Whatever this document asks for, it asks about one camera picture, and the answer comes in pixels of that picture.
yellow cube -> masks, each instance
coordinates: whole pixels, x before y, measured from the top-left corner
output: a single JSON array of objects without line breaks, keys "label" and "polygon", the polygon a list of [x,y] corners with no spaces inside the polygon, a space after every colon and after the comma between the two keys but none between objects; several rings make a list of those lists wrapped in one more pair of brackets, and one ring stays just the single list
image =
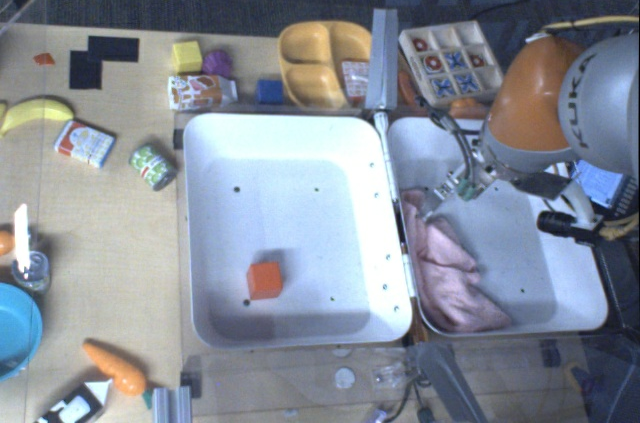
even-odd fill
[{"label": "yellow cube", "polygon": [[177,74],[200,73],[202,70],[202,53],[198,41],[175,43],[173,45],[173,65]]}]

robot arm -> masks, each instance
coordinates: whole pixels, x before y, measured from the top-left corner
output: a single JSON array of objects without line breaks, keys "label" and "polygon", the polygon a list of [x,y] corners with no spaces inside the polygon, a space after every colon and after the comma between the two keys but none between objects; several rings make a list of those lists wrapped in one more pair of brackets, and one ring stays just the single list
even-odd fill
[{"label": "robot arm", "polygon": [[471,200],[496,179],[547,199],[568,191],[579,224],[593,228],[597,222],[584,193],[570,179],[544,172],[579,158],[638,180],[637,34],[586,50],[546,34],[529,42],[483,123],[471,159],[473,182],[467,159],[436,194]]}]

yellow tray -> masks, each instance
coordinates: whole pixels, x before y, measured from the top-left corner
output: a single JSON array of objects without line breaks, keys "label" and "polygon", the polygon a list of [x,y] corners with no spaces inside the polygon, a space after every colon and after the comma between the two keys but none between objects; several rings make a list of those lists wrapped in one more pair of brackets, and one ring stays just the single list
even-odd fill
[{"label": "yellow tray", "polygon": [[342,62],[368,62],[371,33],[345,21],[308,21],[285,28],[278,38],[287,96],[303,108],[349,107]]}]

yellow banana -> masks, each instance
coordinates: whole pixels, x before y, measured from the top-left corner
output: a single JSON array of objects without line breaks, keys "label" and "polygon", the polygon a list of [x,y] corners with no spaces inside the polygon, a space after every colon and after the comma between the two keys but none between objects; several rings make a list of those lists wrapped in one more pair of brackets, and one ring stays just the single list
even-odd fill
[{"label": "yellow banana", "polygon": [[9,108],[0,128],[0,137],[13,128],[35,119],[68,121],[73,119],[73,110],[61,101],[51,98],[36,98],[23,101]]}]

blue block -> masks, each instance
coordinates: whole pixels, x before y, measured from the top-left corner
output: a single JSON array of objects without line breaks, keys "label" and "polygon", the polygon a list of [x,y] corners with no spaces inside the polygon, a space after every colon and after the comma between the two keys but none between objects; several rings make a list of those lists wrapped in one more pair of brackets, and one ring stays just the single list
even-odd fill
[{"label": "blue block", "polygon": [[284,90],[280,80],[258,80],[256,103],[261,105],[282,105]]}]

